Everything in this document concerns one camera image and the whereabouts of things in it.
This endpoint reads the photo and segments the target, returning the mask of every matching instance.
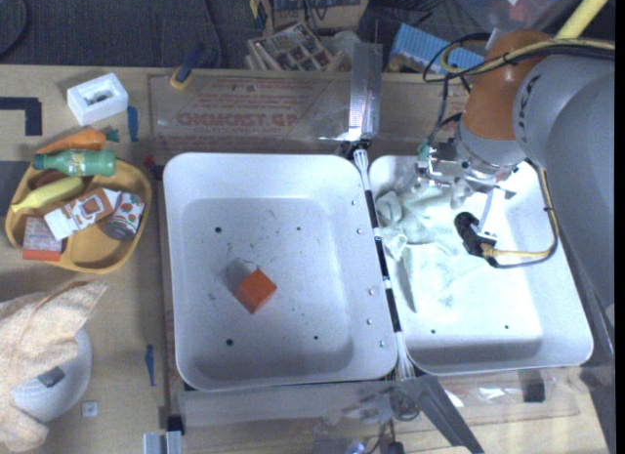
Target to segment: green bottle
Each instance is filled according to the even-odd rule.
[[[34,169],[56,169],[70,177],[92,177],[115,174],[115,152],[112,150],[65,150],[49,155],[37,153],[32,161]]]

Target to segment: crumpled towel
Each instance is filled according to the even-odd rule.
[[[78,354],[75,335],[106,290],[73,283],[0,304],[0,442],[14,452],[41,445],[48,428],[21,411],[11,390]]]
[[[409,280],[405,298],[416,312],[455,316],[454,290],[475,282],[487,263],[467,254],[453,220],[460,210],[450,205],[450,189],[423,186],[418,192],[389,191],[376,199],[386,250],[403,265]]]

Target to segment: yellow pole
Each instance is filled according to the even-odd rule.
[[[583,0],[556,37],[579,37],[606,2],[607,0]]]

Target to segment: yellow bowl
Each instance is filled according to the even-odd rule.
[[[22,201],[31,191],[30,183],[36,180],[43,171],[30,166],[22,177],[18,189],[12,199],[12,204]],[[95,223],[68,237],[64,242],[61,260],[45,262],[55,267],[89,273],[108,273],[120,268],[130,258],[137,247],[137,243],[146,226],[146,218],[151,207],[152,189],[146,175],[135,166],[117,159],[115,174],[112,177],[97,175],[89,179],[84,192],[103,186],[112,190],[124,190],[136,193],[146,204],[144,213],[131,241],[115,240],[104,233],[103,224]],[[49,211],[59,207],[63,201],[45,206],[40,209],[20,209],[14,213],[11,208],[5,221],[5,230],[9,241],[21,249],[23,244],[26,218],[29,216],[43,217]]]

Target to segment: orange cube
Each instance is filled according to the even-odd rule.
[[[238,285],[234,297],[250,313],[256,313],[262,305],[270,300],[276,289],[276,285],[263,271],[256,268]]]

